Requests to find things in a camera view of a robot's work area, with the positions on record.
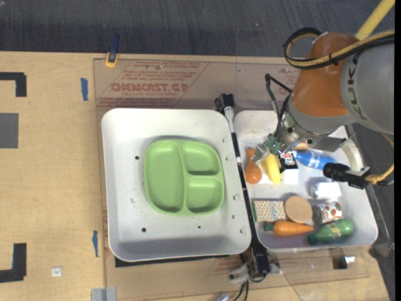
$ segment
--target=blue tape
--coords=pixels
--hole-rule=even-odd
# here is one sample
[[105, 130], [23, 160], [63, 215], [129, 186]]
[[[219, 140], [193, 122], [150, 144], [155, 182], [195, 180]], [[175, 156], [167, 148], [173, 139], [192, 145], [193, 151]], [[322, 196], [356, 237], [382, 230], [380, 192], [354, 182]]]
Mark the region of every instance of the blue tape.
[[95, 256], [98, 258], [99, 250], [98, 250], [98, 232], [97, 231], [93, 231], [92, 242], [93, 242], [93, 247], [95, 248]]
[[81, 78], [81, 92], [83, 101], [88, 100], [88, 80], [86, 78]]

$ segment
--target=table surface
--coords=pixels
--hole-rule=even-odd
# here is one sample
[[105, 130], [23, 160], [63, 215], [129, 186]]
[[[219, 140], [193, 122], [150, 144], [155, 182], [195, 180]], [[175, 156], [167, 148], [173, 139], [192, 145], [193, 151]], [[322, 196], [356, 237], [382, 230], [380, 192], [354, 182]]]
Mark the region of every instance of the table surface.
[[[146, 60], [149, 56], [123, 57]], [[151, 56], [235, 61], [234, 57]], [[0, 222], [4, 226], [0, 269], [11, 268], [15, 243], [27, 245], [27, 274], [23, 281], [0, 283], [1, 300], [89, 300], [92, 288], [107, 286], [93, 72], [93, 60], [104, 57], [0, 52], [0, 71], [23, 72], [28, 90], [27, 97], [16, 97], [15, 82], [0, 80], [0, 112], [19, 114], [18, 148], [0, 149]], [[81, 78], [88, 80], [87, 101], [83, 101]], [[388, 300], [377, 261], [368, 253], [363, 258], [366, 277], [293, 287], [251, 287], [248, 300]], [[52, 267], [58, 266], [62, 276], [52, 277]], [[143, 279], [151, 281], [147, 273]], [[209, 293], [182, 300], [211, 301], [217, 296]]]

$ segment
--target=blue plastic bottle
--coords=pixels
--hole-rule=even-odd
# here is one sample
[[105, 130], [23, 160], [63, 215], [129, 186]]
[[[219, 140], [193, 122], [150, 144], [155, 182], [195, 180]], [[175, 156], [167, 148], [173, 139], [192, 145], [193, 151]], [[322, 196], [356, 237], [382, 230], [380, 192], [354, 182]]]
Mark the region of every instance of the blue plastic bottle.
[[297, 150], [293, 151], [295, 160], [303, 165], [315, 169], [323, 170], [327, 163], [334, 163], [334, 159], [312, 150]]

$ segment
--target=black tape marking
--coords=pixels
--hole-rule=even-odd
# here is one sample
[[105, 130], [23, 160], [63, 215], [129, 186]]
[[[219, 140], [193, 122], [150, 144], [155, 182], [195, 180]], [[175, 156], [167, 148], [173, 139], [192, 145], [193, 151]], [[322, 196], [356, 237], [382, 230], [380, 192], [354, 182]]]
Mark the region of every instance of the black tape marking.
[[0, 270], [0, 283], [23, 281], [26, 276], [26, 243], [15, 243], [13, 266], [10, 270]]
[[15, 97], [26, 97], [26, 75], [24, 73], [0, 73], [0, 80], [14, 80]]

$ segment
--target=green divided plate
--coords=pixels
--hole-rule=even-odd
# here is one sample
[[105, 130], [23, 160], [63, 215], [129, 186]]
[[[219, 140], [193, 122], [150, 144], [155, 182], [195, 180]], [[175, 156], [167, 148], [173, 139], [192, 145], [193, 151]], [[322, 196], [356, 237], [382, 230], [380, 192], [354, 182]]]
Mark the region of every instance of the green divided plate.
[[163, 139], [150, 144], [144, 178], [147, 199], [161, 213], [211, 213], [224, 200], [219, 154], [203, 142]]

